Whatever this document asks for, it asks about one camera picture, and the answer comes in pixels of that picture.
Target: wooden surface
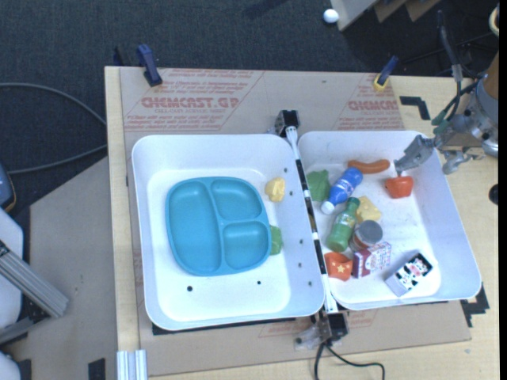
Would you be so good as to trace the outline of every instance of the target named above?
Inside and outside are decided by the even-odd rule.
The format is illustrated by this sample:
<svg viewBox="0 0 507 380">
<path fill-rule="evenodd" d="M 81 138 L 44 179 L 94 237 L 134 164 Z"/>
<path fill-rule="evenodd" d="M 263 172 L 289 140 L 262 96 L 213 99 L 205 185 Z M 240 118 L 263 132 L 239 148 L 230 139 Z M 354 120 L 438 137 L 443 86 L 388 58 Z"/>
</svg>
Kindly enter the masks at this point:
<svg viewBox="0 0 507 380">
<path fill-rule="evenodd" d="M 451 78 L 390 78 L 396 97 L 421 97 L 435 116 L 452 98 L 456 86 Z M 139 348 L 137 306 L 134 288 L 128 191 L 125 185 L 126 161 L 121 108 L 120 70 L 105 68 L 109 138 L 109 168 L 112 197 L 112 233 L 115 263 L 116 320 L 118 348 L 134 351 Z M 400 112 L 406 129 L 432 135 L 429 122 L 421 121 L 415 107 L 402 106 Z M 498 208 L 488 200 L 490 188 L 498 181 L 496 158 L 471 161 L 448 176 L 463 226 L 474 250 L 490 308 L 485 314 L 472 317 L 472 339 L 455 344 L 398 349 L 347 355 L 356 363 L 382 363 L 387 378 L 500 378 L 499 306 L 498 306 Z M 266 378 L 312 379 L 313 359 L 274 363 L 232 369 L 175 374 L 157 380 L 190 380 Z M 319 365 L 319 377 L 380 378 L 378 367 L 355 368 L 334 357 L 325 357 Z"/>
</svg>

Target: black floor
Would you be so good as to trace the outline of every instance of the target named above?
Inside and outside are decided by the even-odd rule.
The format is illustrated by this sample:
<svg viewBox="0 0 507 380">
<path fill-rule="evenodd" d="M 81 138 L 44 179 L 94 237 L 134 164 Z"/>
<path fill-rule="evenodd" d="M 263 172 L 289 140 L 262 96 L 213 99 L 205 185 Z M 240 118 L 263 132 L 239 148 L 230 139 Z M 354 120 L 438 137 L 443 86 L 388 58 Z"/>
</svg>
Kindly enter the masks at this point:
<svg viewBox="0 0 507 380">
<path fill-rule="evenodd" d="M 434 53 L 437 10 L 479 72 L 498 50 L 488 25 L 498 3 L 443 0 L 416 22 L 402 7 L 382 24 L 371 10 L 340 32 L 322 21 L 329 0 L 0 0 L 0 159 L 16 172 L 104 146 L 98 119 L 38 86 L 105 118 L 104 66 L 115 64 L 115 48 L 132 66 L 147 44 L 160 67 L 251 70 L 377 72 L 397 55 L 393 74 L 449 76 L 446 54 Z M 13 214 L 106 154 L 12 173 Z"/>
</svg>

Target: blue bottle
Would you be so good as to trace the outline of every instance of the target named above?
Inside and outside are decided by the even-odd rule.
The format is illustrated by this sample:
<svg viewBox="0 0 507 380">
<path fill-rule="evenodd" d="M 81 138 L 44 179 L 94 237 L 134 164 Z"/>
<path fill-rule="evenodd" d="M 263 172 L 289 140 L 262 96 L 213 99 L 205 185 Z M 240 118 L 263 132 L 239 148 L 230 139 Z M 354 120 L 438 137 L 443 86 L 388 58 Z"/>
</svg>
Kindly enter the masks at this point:
<svg viewBox="0 0 507 380">
<path fill-rule="evenodd" d="M 354 167 L 347 168 L 341 177 L 331 186 L 327 201 L 324 201 L 320 207 L 324 214 L 331 214 L 334 208 L 344 203 L 352 195 L 356 186 L 363 181 L 363 173 Z"/>
</svg>

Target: can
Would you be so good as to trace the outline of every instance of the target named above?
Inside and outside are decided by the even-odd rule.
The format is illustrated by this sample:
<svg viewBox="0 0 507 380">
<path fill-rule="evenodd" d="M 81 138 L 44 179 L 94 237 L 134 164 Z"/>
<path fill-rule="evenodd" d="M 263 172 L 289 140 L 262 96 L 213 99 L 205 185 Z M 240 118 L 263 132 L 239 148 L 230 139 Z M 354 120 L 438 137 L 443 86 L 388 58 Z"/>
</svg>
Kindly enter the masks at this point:
<svg viewBox="0 0 507 380">
<path fill-rule="evenodd" d="M 349 246 L 354 252 L 376 245 L 382 240 L 383 231 L 380 224 L 372 219 L 367 219 L 361 224 L 357 224 L 352 236 L 350 237 Z"/>
</svg>

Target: green bottle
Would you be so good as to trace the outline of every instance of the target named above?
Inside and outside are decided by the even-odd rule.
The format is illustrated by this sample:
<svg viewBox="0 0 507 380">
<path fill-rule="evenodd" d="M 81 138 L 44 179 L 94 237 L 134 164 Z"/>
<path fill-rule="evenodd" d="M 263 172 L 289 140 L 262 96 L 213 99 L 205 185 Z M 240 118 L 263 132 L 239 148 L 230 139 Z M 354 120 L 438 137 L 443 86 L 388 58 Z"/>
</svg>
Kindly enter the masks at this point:
<svg viewBox="0 0 507 380">
<path fill-rule="evenodd" d="M 337 215 L 334 220 L 333 228 L 326 245 L 334 252 L 344 252 L 349 245 L 349 239 L 356 225 L 356 210 L 360 201 L 356 197 L 349 197 L 345 209 Z"/>
</svg>

